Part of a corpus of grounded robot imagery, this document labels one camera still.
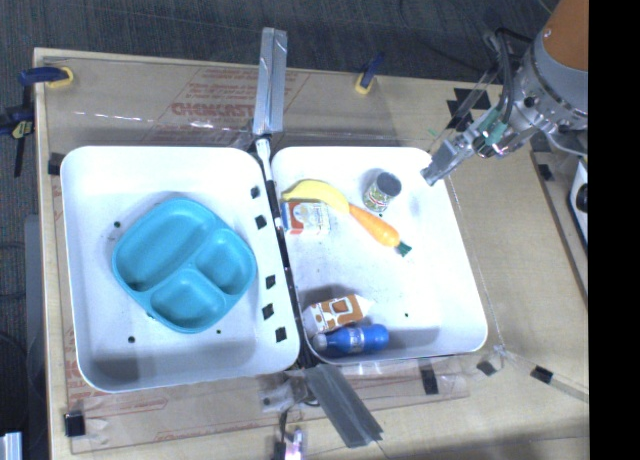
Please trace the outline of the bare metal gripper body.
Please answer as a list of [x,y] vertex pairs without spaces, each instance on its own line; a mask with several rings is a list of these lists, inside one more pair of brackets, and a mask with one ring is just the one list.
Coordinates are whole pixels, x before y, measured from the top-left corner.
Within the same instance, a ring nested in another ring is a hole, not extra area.
[[541,134],[559,150],[587,155],[586,71],[559,66],[543,72],[537,65],[523,65],[505,90],[507,97],[462,133],[464,149],[499,158]]

